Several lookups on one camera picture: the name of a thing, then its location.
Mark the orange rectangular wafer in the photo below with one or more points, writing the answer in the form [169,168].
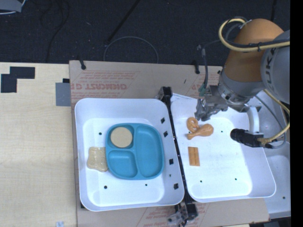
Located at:
[194,156]

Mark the orange chicken drumstick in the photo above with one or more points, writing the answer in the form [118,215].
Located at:
[203,131]

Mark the beige round biscuit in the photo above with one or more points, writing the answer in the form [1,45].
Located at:
[121,137]

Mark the brown cardboard board red print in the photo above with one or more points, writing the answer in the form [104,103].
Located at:
[142,84]

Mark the blue divided plate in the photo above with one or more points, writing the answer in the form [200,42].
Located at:
[146,150]

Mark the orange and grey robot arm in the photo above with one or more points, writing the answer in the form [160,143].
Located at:
[246,55]

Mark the thin black rod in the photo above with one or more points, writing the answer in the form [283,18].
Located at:
[178,148]

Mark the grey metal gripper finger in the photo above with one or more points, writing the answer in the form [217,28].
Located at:
[207,115]
[199,111]

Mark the orange pretzel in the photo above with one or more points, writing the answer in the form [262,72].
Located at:
[190,124]

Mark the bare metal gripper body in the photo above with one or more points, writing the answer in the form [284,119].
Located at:
[216,100]

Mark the beige bread slice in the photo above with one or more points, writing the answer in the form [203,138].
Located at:
[97,159]

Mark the black cylinder on white bracket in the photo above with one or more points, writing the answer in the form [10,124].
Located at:
[246,137]

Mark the white plastic tray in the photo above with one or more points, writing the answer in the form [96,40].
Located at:
[127,193]
[225,169]

